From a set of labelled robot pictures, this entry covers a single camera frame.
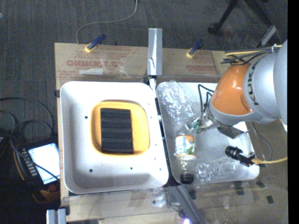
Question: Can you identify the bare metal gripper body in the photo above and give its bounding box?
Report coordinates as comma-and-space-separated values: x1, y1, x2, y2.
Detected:
202, 114, 249, 140

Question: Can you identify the white plastic tray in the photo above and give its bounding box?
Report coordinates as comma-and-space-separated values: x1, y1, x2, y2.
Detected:
60, 81, 169, 195
156, 81, 260, 185

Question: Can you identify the clear bottle with orange label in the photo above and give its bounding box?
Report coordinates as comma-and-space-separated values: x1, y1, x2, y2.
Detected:
174, 127, 197, 184

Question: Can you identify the crumpled clear plastic bottle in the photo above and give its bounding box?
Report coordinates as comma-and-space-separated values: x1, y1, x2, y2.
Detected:
158, 80, 197, 126

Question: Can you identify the yellow plate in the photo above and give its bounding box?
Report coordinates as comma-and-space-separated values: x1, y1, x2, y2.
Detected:
90, 99, 150, 157

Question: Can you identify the black ribbed block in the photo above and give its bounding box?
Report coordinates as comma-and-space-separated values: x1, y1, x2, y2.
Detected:
100, 107, 135, 154

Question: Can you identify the black office chair base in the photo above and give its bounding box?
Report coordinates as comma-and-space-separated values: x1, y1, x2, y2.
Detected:
181, 0, 275, 35

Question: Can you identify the brown cardboard board, red print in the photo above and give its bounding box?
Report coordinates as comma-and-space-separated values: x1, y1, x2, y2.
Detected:
54, 42, 260, 222

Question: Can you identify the black cylinder on white bracket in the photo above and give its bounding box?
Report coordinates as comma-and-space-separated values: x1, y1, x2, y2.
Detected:
225, 122, 256, 168

